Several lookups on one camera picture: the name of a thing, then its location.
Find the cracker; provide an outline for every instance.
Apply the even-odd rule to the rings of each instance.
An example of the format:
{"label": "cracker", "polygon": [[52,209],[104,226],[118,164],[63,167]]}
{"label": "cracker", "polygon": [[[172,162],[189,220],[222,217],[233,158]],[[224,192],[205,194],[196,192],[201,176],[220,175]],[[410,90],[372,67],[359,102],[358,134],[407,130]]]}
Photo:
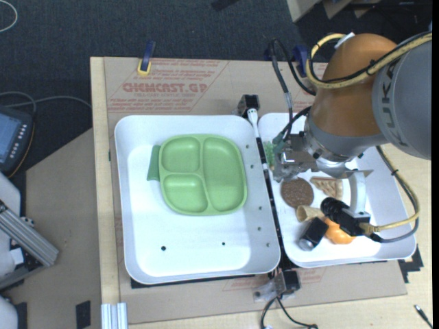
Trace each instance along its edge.
{"label": "cracker", "polygon": [[343,183],[341,179],[312,177],[310,182],[313,183],[317,189],[334,199],[341,200],[343,197]]}

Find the green plate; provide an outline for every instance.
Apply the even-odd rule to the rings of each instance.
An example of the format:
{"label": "green plate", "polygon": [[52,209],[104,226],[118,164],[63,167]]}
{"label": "green plate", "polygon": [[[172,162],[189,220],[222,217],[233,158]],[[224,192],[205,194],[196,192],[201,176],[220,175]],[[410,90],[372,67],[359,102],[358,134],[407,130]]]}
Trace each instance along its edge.
{"label": "green plate", "polygon": [[167,205],[186,215],[222,215],[247,198],[241,152],[222,136],[194,134],[166,140],[158,153],[158,175]]}

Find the cookie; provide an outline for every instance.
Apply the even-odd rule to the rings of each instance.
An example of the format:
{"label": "cookie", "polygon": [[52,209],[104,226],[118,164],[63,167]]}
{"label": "cookie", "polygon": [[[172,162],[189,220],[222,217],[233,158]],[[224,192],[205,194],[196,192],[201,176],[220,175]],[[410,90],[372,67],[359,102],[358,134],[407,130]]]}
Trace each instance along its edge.
{"label": "cookie", "polygon": [[281,196],[288,206],[294,208],[300,205],[309,206],[314,200],[312,186],[302,178],[293,179],[291,182],[283,182]]}

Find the dark carpet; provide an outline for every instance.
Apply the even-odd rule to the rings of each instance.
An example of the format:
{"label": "dark carpet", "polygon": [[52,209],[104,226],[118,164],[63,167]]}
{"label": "dark carpet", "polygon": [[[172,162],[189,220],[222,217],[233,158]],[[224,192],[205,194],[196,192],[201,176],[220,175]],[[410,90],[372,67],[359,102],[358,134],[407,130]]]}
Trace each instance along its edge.
{"label": "dark carpet", "polygon": [[[320,3],[297,23],[286,0],[4,1],[17,9],[19,19],[0,33],[0,93],[20,91],[34,99],[62,95],[87,102],[89,58],[141,57],[149,39],[157,42],[155,57],[264,60],[273,37],[289,50],[311,47],[331,32],[371,32],[400,42],[427,30],[432,21],[432,0],[383,0],[359,19],[346,8],[331,20]],[[0,4],[0,29],[13,17]],[[319,57],[327,61],[329,55]],[[24,100],[1,97],[0,104]],[[39,103],[35,139],[16,184],[23,183],[26,169],[91,125],[90,109],[78,101]]]}

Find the table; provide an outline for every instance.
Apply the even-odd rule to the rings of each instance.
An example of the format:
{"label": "table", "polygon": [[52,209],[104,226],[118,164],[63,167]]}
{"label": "table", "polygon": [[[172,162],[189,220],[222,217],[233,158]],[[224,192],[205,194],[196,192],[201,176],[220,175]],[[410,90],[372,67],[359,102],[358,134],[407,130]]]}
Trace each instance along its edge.
{"label": "table", "polygon": [[[252,62],[243,64],[252,67]],[[93,132],[95,144],[95,172],[97,189],[97,217],[99,228],[99,263],[103,304],[120,302],[112,196],[112,174],[108,152],[110,148],[106,103],[104,58],[91,58],[91,86],[93,103]],[[401,174],[418,195],[420,226],[417,241],[424,267],[409,274],[407,295],[362,300],[355,303],[319,304],[292,308],[292,317],[306,323],[317,323],[319,328],[423,328],[414,309],[418,304],[432,320],[432,245],[431,245],[431,162],[408,156],[393,147],[385,146]],[[404,199],[410,211],[408,199]],[[261,313],[245,312],[193,319],[178,319],[156,323],[135,324],[130,328],[258,328]],[[265,319],[274,328],[291,328],[292,324],[279,309],[271,310]]]}

